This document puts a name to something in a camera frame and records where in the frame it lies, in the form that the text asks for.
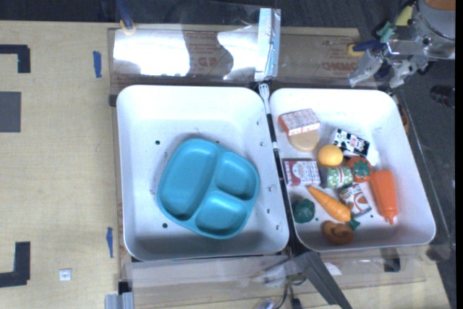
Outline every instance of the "white plastic tray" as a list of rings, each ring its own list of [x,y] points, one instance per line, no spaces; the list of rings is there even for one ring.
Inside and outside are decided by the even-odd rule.
[[[412,150],[399,116],[396,104],[387,94],[378,90],[334,89],[280,89],[271,95],[273,125],[281,158],[317,158],[317,150],[301,153],[288,142],[279,125],[278,117],[290,111],[311,108],[320,120],[318,130],[320,148],[328,144],[328,137],[341,128],[371,143],[370,150],[377,150],[378,161],[374,170],[389,169],[394,173],[399,215],[390,225],[378,214],[368,182],[360,187],[371,212],[356,220],[354,242],[349,245],[331,245],[320,233],[325,220],[333,220],[315,201],[315,218],[309,223],[295,223],[299,240],[306,247],[317,251],[355,250],[370,247],[398,247],[425,245],[436,233],[436,224],[422,186]],[[290,200],[309,198],[306,187],[288,186]]]
[[[263,102],[230,87],[133,85],[117,98],[124,241],[142,261],[264,255],[289,239]],[[163,215],[156,202],[167,161],[187,139],[217,141],[254,164],[260,188],[244,229],[227,240],[194,233]]]

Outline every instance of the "black corner marker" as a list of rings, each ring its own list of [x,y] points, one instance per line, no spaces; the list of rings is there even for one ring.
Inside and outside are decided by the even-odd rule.
[[[30,279],[30,242],[16,242],[13,271],[0,273],[0,287],[23,286]]]
[[[0,44],[0,54],[17,55],[17,73],[30,73],[30,49],[22,44]]]

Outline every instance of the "brown toy food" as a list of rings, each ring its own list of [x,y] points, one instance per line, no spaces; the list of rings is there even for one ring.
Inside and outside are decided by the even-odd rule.
[[[321,226],[321,231],[335,245],[347,245],[354,239],[354,231],[346,224],[325,221]]]

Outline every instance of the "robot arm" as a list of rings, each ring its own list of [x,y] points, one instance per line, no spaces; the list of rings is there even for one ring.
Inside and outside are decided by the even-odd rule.
[[[396,88],[406,77],[424,71],[429,61],[455,59],[456,0],[413,0],[411,7],[406,25],[396,22],[381,40],[382,48],[365,51],[349,75],[352,87],[386,64],[394,71],[389,85]]]

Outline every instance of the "food item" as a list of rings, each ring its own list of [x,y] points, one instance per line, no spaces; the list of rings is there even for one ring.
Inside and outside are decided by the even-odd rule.
[[[317,130],[311,130],[309,132],[290,135],[288,141],[290,145],[300,152],[312,152],[317,148],[320,136]]]
[[[362,183],[367,182],[373,173],[373,167],[370,162],[363,157],[352,157],[347,162],[347,166],[351,168],[354,176],[354,182]]]
[[[302,109],[282,114],[279,116],[278,121],[288,136],[309,132],[320,127],[320,121],[318,121],[312,109]]]
[[[302,202],[295,200],[291,207],[296,223],[308,223],[315,216],[315,204],[307,198]]]
[[[359,216],[371,211],[371,207],[368,204],[362,189],[357,184],[344,188],[339,193],[339,197],[346,206],[350,208],[350,211],[354,216]]]
[[[321,231],[335,245],[347,245],[354,239],[354,231],[350,227],[333,221],[323,222]]]
[[[340,147],[340,149],[342,149],[342,153],[346,157],[367,157],[368,148],[370,147],[370,143],[366,140],[342,129],[336,129],[336,131],[332,134],[331,142]]]
[[[287,185],[319,185],[317,161],[302,159],[284,159],[284,180]]]
[[[322,206],[331,217],[338,221],[350,221],[350,210],[341,201],[338,201],[311,185],[308,187],[308,190],[314,199],[317,200],[320,206]]]
[[[318,162],[321,166],[339,166],[343,158],[341,149],[334,144],[324,145],[318,151]]]
[[[390,170],[373,172],[371,176],[371,189],[378,205],[378,212],[394,224],[394,217],[398,214],[396,187],[394,176]]]
[[[354,177],[348,166],[322,167],[320,169],[322,185],[328,188],[351,185]]]

